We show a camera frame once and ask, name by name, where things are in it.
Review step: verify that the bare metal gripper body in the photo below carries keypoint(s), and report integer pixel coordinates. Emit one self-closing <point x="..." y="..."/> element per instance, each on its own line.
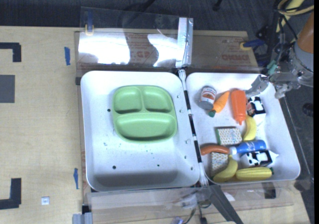
<point x="286" y="77"/>

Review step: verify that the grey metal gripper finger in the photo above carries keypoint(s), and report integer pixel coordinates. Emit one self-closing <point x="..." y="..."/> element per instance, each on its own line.
<point x="259" y="84"/>
<point x="281" y="91"/>

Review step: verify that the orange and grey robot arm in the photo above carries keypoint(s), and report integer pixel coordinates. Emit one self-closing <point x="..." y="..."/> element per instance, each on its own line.
<point x="306" y="36"/>

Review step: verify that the black and white cow carton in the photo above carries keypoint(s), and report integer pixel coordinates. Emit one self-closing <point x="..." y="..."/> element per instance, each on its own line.
<point x="259" y="159"/>
<point x="258" y="107"/>

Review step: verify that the orange bottle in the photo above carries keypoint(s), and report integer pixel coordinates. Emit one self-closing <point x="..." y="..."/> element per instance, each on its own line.
<point x="238" y="104"/>

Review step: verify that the orange carrot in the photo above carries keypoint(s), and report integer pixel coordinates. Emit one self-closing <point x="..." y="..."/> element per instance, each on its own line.
<point x="221" y="102"/>

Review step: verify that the white plastic tray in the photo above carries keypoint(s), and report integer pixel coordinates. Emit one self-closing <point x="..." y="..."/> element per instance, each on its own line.
<point x="276" y="133"/>
<point x="99" y="128"/>

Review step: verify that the yellow banana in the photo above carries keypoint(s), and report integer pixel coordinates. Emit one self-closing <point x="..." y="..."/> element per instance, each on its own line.
<point x="251" y="128"/>
<point x="228" y="172"/>

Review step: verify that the white and orange small can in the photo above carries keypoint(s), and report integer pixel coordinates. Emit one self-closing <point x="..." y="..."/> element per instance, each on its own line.
<point x="207" y="96"/>

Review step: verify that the white patterned packet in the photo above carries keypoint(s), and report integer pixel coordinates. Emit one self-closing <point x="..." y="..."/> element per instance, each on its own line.
<point x="228" y="136"/>
<point x="218" y="162"/>

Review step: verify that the blue and white bottle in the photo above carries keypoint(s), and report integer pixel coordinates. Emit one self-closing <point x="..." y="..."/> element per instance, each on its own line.
<point x="250" y="146"/>

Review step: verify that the orange sausage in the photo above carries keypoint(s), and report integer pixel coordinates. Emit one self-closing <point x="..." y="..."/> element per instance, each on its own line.
<point x="213" y="149"/>

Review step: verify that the yellow corn cob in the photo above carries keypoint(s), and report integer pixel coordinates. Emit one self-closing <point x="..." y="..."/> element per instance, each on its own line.
<point x="254" y="173"/>

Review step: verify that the green divided plate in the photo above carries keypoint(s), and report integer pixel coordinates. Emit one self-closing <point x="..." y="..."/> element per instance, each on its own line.
<point x="144" y="123"/>

